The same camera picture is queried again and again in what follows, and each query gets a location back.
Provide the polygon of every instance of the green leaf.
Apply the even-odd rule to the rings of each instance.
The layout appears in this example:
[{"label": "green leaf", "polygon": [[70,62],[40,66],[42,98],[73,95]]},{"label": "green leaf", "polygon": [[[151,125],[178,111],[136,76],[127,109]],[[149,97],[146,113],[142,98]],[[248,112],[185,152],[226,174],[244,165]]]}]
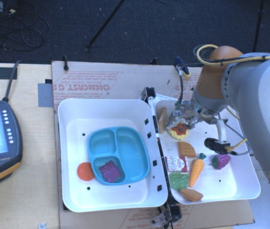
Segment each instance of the green leaf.
[{"label": "green leaf", "polygon": [[188,187],[188,174],[182,174],[179,172],[173,172],[169,174],[169,180],[171,184],[171,188],[179,191],[182,188]]}]

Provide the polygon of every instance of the dark carpet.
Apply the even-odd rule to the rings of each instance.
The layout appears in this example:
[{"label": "dark carpet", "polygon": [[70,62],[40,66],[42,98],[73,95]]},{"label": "dark carpet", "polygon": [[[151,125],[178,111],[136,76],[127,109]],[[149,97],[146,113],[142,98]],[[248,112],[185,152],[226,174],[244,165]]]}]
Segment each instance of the dark carpet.
[{"label": "dark carpet", "polygon": [[172,65],[201,44],[270,52],[270,0],[0,0],[0,62]]}]

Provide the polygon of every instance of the orange disc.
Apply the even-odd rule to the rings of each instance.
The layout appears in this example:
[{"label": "orange disc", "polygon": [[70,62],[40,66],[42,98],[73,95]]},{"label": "orange disc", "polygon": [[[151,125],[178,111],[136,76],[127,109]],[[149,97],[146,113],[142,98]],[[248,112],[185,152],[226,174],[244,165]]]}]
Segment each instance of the orange disc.
[{"label": "orange disc", "polygon": [[89,162],[81,163],[77,168],[77,175],[83,181],[91,181],[95,178],[91,164]]}]

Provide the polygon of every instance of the blue divided plate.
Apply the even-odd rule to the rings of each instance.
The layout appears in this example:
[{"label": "blue divided plate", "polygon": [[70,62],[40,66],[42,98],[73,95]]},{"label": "blue divided plate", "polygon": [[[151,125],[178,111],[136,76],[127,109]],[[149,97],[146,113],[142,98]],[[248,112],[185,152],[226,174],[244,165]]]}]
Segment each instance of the blue divided plate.
[{"label": "blue divided plate", "polygon": [[104,128],[88,138],[92,170],[104,185],[123,185],[144,179],[150,162],[138,131],[127,126]]}]

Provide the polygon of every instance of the toy carrot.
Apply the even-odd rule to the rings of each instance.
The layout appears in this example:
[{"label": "toy carrot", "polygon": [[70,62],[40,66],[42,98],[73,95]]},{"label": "toy carrot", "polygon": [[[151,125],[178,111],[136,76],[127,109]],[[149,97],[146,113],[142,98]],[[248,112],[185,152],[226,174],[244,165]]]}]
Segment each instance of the toy carrot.
[{"label": "toy carrot", "polygon": [[205,165],[203,161],[204,158],[206,158],[206,155],[204,155],[203,153],[200,153],[199,158],[194,161],[192,169],[191,169],[191,174],[190,174],[189,187],[192,187],[194,185],[197,178],[201,174]]}]

